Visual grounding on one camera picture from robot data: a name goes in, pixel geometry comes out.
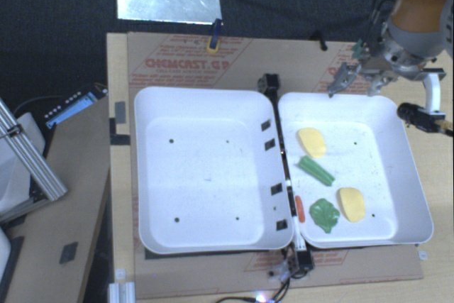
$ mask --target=white container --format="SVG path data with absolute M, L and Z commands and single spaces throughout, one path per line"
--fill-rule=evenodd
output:
M 279 102 L 292 188 L 319 248 L 421 243 L 433 224 L 396 106 L 384 97 L 286 94 Z M 327 187 L 299 169 L 297 131 L 322 132 Z M 270 250 L 294 233 L 270 101 L 258 92 L 149 87 L 135 98 L 139 233 L 161 254 Z M 366 217 L 340 216 L 330 234 L 309 207 L 340 187 L 358 188 Z

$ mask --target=empty white tray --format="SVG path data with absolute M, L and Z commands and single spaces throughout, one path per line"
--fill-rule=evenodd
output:
M 287 161 L 295 196 L 303 201 L 306 221 L 301 234 L 313 246 L 352 246 L 423 243 L 431 238 L 428 210 L 404 125 L 388 98 L 364 95 L 285 94 L 279 101 Z M 327 187 L 297 166 L 305 155 L 297 131 L 320 130 L 326 154 L 317 163 L 336 180 Z M 365 200 L 365 218 L 349 222 L 342 214 L 337 191 L 354 187 Z M 340 218 L 325 233 L 309 214 L 310 206 L 327 199 Z
M 292 239 L 269 100 L 150 87 L 135 98 L 139 234 L 166 253 L 262 250 Z

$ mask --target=yellow and blue clip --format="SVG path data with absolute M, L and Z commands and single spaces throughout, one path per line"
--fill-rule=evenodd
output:
M 211 26 L 211 35 L 208 39 L 208 43 L 206 44 L 206 51 L 208 53 L 211 53 L 212 55 L 217 53 L 219 50 L 219 44 L 221 43 L 221 40 L 219 39 L 219 35 L 221 34 L 221 27 L 222 20 L 217 18 Z

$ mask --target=dark floor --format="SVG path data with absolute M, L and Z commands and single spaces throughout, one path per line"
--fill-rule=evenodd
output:
M 223 35 L 308 39 L 321 31 L 326 40 L 355 41 L 367 28 L 371 1 L 221 0 Z M 109 32 L 209 32 L 208 26 L 118 20 L 116 0 L 0 0 L 0 25 L 0 97 L 11 110 L 32 98 L 106 84 Z M 21 111 L 39 114 L 52 102 Z M 101 236 L 86 302 L 102 301 L 109 278 L 107 223 Z

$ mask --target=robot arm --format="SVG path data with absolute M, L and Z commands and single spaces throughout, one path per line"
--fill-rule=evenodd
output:
M 381 5 L 374 7 L 373 21 L 377 20 Z M 443 49 L 453 57 L 453 0 L 396 0 L 381 36 L 368 43 L 360 41 L 354 47 L 353 57 L 358 64 L 343 64 L 328 93 L 331 97 L 348 88 L 358 74 L 370 82 L 369 96 L 379 94 L 383 86 L 398 77 L 422 81 L 426 88 L 425 107 L 402 104 L 399 116 L 421 130 L 452 136 L 452 124 L 445 122 L 439 111 L 439 82 L 445 73 L 424 68 Z

